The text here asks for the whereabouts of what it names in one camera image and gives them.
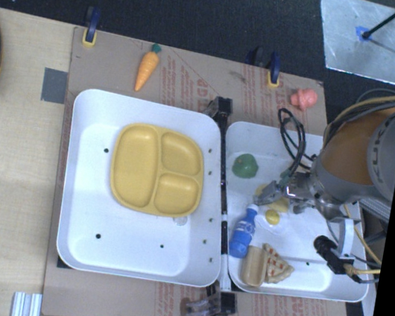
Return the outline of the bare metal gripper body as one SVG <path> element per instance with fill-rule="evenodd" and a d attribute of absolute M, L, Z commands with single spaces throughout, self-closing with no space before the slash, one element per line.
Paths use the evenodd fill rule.
<path fill-rule="evenodd" d="M 285 185 L 284 196 L 290 200 L 291 206 L 296 200 L 307 201 L 324 218 L 333 220 L 344 216 L 341 211 L 342 202 L 326 192 L 316 176 L 309 172 L 297 172 L 290 177 Z"/>

